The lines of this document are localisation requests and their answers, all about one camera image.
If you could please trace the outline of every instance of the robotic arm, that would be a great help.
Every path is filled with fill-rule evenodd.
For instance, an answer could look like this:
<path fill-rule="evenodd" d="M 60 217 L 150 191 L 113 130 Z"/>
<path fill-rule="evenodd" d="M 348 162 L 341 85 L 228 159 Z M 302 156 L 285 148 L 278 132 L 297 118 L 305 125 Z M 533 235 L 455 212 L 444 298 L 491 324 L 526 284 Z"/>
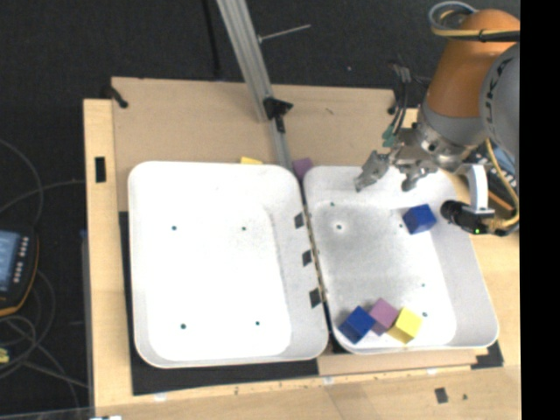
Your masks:
<path fill-rule="evenodd" d="M 442 215 L 469 233 L 507 235 L 519 222 L 520 22 L 504 11 L 475 10 L 461 2 L 434 6 L 429 20 L 432 31 L 449 40 L 416 122 L 412 128 L 401 128 L 403 114 L 399 119 L 397 113 L 383 134 L 383 145 L 390 152 L 371 153 L 354 181 L 356 190 L 374 184 L 391 165 L 406 175 L 403 191 L 439 168 L 463 173 L 468 177 L 471 204 L 447 201 Z M 411 82 L 407 69 L 396 71 L 403 83 Z M 491 141 L 515 161 L 517 192 L 508 188 L 515 203 L 509 220 L 497 218 L 487 207 L 486 170 L 464 162 L 486 144 L 500 175 Z"/>

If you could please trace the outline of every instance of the blue cube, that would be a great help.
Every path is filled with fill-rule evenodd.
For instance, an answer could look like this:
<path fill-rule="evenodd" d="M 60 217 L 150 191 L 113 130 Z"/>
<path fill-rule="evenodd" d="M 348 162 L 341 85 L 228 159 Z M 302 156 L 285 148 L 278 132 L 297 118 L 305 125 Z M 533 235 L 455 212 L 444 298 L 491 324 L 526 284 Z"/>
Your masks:
<path fill-rule="evenodd" d="M 374 323 L 374 318 L 372 318 L 367 311 L 360 306 L 356 306 L 354 311 L 352 311 L 346 320 L 339 326 L 339 330 L 350 340 L 350 342 L 355 344 L 361 340 L 369 330 L 371 330 Z"/>
<path fill-rule="evenodd" d="M 436 217 L 434 216 L 434 213 L 431 212 L 428 204 L 413 206 L 407 213 L 404 214 L 402 219 L 412 235 L 430 230 L 436 223 Z"/>

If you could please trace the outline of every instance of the wooden table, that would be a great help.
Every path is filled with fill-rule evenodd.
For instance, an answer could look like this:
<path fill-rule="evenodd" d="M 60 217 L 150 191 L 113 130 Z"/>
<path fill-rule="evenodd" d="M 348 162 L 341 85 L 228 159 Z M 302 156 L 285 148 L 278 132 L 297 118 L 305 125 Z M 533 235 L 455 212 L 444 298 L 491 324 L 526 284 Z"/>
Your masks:
<path fill-rule="evenodd" d="M 256 121 L 244 84 L 113 79 L 129 102 L 84 101 L 87 236 L 97 415 L 125 418 L 518 418 L 521 416 L 519 235 L 472 238 L 500 322 L 502 367 L 472 370 L 482 350 L 334 355 L 318 358 L 319 376 L 133 395 L 123 287 L 119 210 L 126 176 L 150 159 L 274 162 L 269 132 Z M 380 149 L 392 92 L 274 86 L 294 103 L 286 116 L 293 159 L 362 165 Z M 99 174 L 104 165 L 105 176 Z M 462 180 L 450 176 L 460 199 Z M 438 402 L 442 389 L 447 402 Z"/>

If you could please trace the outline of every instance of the black clamp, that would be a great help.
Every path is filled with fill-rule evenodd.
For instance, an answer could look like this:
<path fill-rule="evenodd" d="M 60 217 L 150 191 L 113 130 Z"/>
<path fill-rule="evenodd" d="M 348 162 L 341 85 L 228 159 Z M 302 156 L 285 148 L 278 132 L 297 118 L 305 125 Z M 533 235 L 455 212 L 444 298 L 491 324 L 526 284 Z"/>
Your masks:
<path fill-rule="evenodd" d="M 264 105 L 264 110 L 269 120 L 274 120 L 276 122 L 276 130 L 285 134 L 286 127 L 284 126 L 284 116 L 294 105 L 290 102 L 280 101 L 272 97 L 265 98 L 262 104 Z"/>

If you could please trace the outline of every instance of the white tray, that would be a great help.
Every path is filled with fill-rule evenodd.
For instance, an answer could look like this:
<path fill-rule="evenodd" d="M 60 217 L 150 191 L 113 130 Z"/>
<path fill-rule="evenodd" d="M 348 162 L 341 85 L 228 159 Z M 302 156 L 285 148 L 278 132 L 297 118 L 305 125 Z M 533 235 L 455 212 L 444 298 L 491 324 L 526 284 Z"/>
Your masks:
<path fill-rule="evenodd" d="M 296 178 L 146 162 L 129 175 L 136 348 L 182 368 L 312 359 L 328 329 Z"/>
<path fill-rule="evenodd" d="M 369 311 L 378 298 L 404 306 L 423 320 L 406 346 L 388 334 L 369 332 L 357 344 L 334 329 L 339 343 L 355 354 L 403 349 L 487 347 L 498 323 L 469 235 L 450 225 L 439 208 L 457 195 L 437 172 L 416 189 L 401 191 L 404 176 L 395 168 L 361 192 L 354 189 L 358 167 L 320 166 L 305 175 L 304 190 L 318 251 L 325 298 L 339 326 L 361 306 Z M 403 215 L 429 204 L 437 223 L 410 234 Z"/>

